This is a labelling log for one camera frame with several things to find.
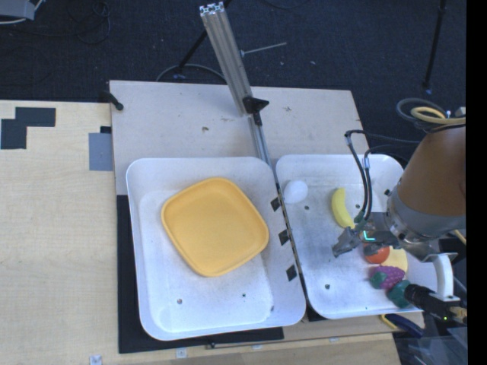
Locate yellow rounded toy food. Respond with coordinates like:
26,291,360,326
383,247,409,274

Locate purple grapes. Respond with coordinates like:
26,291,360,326
368,265,406,291

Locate yellow banana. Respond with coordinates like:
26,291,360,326
330,186,357,230

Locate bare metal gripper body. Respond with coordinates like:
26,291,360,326
360,211,412,249

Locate white egg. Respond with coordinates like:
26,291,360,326
282,179,310,205

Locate pale wood board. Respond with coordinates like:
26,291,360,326
109,80,425,354

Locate orange tomato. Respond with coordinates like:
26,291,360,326
363,243,391,265

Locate white plastic tray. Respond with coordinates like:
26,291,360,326
275,153,439,320
125,156,307,342

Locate yellow plate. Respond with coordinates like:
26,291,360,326
160,176,271,278

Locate black cylinder on white bracket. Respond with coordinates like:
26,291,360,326
403,252,467,323

